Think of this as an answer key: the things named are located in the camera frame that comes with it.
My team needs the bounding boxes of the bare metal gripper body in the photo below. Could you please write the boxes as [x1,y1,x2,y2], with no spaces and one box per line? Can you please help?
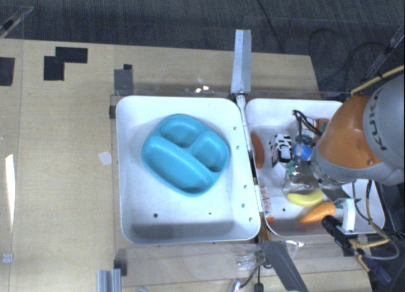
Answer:
[289,160,321,191]

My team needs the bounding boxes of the yellow banana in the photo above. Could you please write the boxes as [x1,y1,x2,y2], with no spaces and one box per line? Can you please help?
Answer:
[286,187,325,208]

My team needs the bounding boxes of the blue can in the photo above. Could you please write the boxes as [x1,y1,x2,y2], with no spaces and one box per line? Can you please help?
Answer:
[291,140,316,162]

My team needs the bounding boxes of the black and white carton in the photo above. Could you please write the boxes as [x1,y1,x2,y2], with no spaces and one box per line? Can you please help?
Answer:
[268,133,293,163]

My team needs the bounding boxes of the orange carrot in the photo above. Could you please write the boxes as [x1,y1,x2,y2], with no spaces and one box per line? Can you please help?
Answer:
[298,201,337,225]

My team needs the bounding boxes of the white packet with red print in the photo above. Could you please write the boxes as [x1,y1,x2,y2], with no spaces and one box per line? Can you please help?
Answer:
[259,184,276,225]

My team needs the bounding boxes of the red sausage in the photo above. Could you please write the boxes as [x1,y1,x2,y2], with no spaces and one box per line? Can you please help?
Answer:
[250,132,266,170]

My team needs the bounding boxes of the white plastic tray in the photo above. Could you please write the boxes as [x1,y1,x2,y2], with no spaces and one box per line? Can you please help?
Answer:
[115,95,262,246]
[245,98,387,239]

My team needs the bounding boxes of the blue divided plate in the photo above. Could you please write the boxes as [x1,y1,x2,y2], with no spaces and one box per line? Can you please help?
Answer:
[140,113,231,198]

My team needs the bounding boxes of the black cylinder on white bracket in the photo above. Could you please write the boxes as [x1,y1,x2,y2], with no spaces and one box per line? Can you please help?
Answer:
[321,198,358,257]

